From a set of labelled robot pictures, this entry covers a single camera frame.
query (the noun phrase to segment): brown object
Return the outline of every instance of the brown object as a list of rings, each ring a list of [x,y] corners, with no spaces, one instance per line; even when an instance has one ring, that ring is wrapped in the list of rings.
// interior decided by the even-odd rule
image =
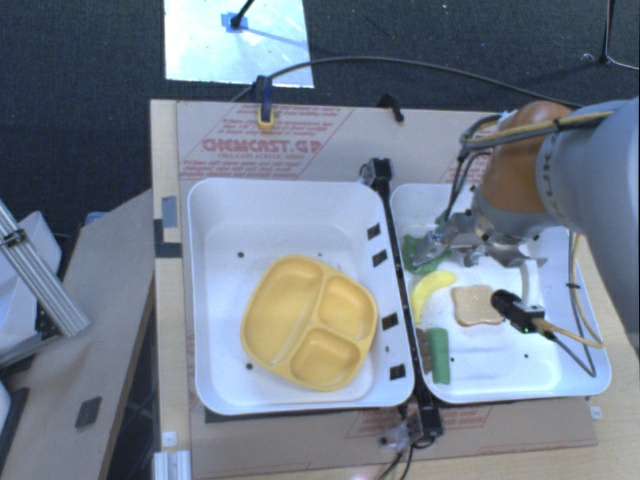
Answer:
[[[516,128],[564,117],[571,109],[558,103],[537,101],[525,105],[502,129]],[[545,136],[498,146],[482,180],[485,200],[495,208],[516,213],[544,213],[536,186],[536,160]]]
[[[456,321],[465,327],[478,324],[498,325],[504,317],[491,305],[493,288],[486,284],[453,288]]]

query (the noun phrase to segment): black connector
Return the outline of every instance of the black connector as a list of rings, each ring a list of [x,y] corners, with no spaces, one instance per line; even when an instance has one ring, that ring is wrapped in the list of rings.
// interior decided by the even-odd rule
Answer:
[[[544,311],[527,311],[522,299],[506,290],[498,290],[491,296],[491,305],[504,316],[513,327],[523,334],[537,332],[534,318],[544,318]]]

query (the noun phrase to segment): robotic arm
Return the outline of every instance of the robotic arm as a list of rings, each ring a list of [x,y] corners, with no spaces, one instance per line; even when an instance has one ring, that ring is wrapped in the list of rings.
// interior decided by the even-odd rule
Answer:
[[[467,266],[483,254],[505,267],[518,266],[526,259],[520,245],[547,227],[565,226],[588,239],[637,348],[638,98],[573,113],[533,103],[501,120],[499,129],[486,139],[471,138],[476,129],[463,135],[460,167],[473,160],[474,150],[488,147],[491,161],[471,209],[449,215],[461,188],[456,177],[449,207],[424,237],[413,266],[449,249],[458,250]]]

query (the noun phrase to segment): yellow plate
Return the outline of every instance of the yellow plate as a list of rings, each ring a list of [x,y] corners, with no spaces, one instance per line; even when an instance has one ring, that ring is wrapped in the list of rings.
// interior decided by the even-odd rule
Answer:
[[[349,384],[375,335],[371,294],[342,272],[305,256],[271,264],[251,295],[240,338],[267,370],[318,391]]]

